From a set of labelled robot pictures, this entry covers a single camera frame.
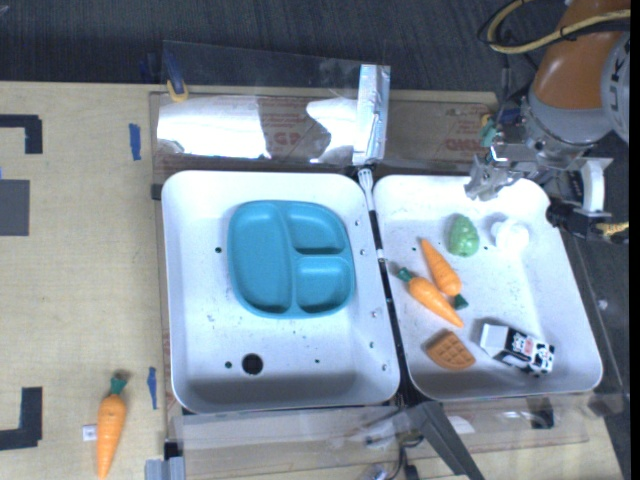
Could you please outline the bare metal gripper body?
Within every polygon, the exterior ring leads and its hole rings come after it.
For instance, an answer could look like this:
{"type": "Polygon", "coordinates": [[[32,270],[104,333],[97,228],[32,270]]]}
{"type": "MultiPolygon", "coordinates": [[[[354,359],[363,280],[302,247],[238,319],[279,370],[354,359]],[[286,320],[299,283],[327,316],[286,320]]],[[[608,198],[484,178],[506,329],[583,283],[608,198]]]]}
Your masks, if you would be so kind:
{"type": "Polygon", "coordinates": [[[506,111],[486,120],[486,165],[516,173],[565,170],[598,140],[597,111],[506,111]]]}

